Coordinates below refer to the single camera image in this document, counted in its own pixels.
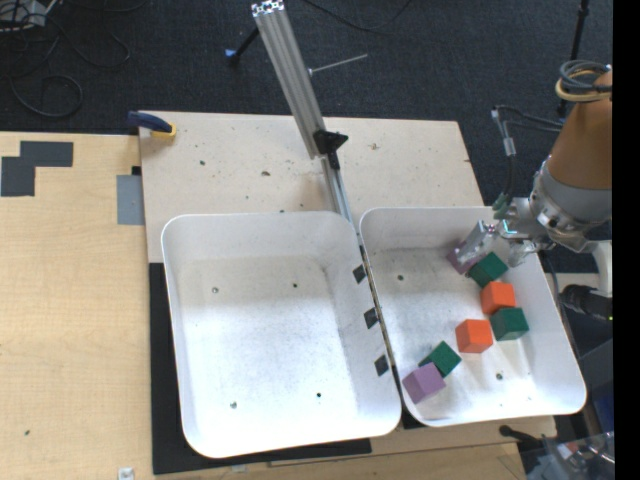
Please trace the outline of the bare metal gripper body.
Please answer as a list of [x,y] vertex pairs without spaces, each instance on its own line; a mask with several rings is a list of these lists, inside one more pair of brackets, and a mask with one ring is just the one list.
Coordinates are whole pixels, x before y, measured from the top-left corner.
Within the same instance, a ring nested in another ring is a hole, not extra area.
[[591,222],[576,220],[552,200],[542,196],[514,198],[506,210],[499,233],[513,254],[532,254],[556,246],[574,253],[592,253],[598,240],[589,239]]

